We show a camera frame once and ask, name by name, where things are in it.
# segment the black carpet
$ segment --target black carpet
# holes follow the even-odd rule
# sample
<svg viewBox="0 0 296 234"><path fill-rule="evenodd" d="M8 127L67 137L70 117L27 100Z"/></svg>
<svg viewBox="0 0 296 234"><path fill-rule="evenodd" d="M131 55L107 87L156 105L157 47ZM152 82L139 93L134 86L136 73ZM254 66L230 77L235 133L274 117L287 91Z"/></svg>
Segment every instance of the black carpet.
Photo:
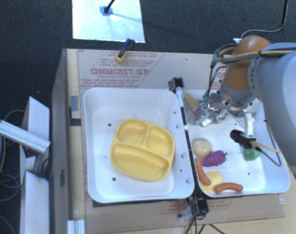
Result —
<svg viewBox="0 0 296 234"><path fill-rule="evenodd" d="M135 51L213 53L249 29L275 30L284 0L140 0L146 43ZM296 42L296 0L286 26L271 42ZM119 49L119 42L72 38L72 0L0 0L0 118L23 109L29 96L51 106L61 49ZM13 121L22 119L20 114ZM19 173L18 146L7 150L4 173ZM13 191L0 186L0 197ZM0 202L0 214L19 232L20 195ZM0 219L0 234L10 229Z"/></svg>

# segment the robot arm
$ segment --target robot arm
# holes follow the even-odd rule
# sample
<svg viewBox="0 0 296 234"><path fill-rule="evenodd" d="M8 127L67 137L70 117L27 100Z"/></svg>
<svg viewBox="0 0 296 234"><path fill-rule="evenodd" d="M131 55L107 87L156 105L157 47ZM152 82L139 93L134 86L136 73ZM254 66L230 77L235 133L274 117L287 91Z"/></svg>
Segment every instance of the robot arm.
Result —
<svg viewBox="0 0 296 234"><path fill-rule="evenodd" d="M296 43L270 44L264 38L251 36L236 46L234 55L260 50L291 51L230 63L219 97L235 116L240 116L255 98L262 101L276 143L289 165L296 166Z"/></svg>

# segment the green toy pepper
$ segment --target green toy pepper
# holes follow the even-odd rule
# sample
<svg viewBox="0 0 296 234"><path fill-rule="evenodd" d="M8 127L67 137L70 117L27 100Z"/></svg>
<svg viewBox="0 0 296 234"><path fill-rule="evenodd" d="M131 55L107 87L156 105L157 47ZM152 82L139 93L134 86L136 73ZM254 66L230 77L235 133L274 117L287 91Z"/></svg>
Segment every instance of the green toy pepper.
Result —
<svg viewBox="0 0 296 234"><path fill-rule="evenodd" d="M243 150L243 157L245 158L245 160L255 160L258 158L258 156L260 155L260 152L255 150L255 149L247 149L244 148Z"/></svg>

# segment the yellow plate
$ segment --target yellow plate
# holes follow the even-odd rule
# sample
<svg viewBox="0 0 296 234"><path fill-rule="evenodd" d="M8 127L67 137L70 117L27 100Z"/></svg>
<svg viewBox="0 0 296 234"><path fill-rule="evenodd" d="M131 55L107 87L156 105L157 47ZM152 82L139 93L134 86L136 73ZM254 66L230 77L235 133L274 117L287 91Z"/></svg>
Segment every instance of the yellow plate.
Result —
<svg viewBox="0 0 296 234"><path fill-rule="evenodd" d="M155 182L170 171L174 150L174 139L168 130L131 118L123 121L115 132L110 161L124 174Z"/></svg>

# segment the toy sausage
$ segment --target toy sausage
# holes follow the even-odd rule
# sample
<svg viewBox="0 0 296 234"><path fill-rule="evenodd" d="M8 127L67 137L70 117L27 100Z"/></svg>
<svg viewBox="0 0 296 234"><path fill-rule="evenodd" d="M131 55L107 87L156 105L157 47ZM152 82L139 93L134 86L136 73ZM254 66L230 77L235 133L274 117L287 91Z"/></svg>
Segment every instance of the toy sausage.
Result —
<svg viewBox="0 0 296 234"><path fill-rule="evenodd" d="M195 163L196 163L197 173L198 173L200 182L206 186L210 185L211 180L205 175L205 173L203 171L201 159L195 158Z"/></svg>
<svg viewBox="0 0 296 234"><path fill-rule="evenodd" d="M214 191L218 194L225 190L233 190L240 193L243 190L243 186L236 183L222 183L215 186L214 188Z"/></svg>

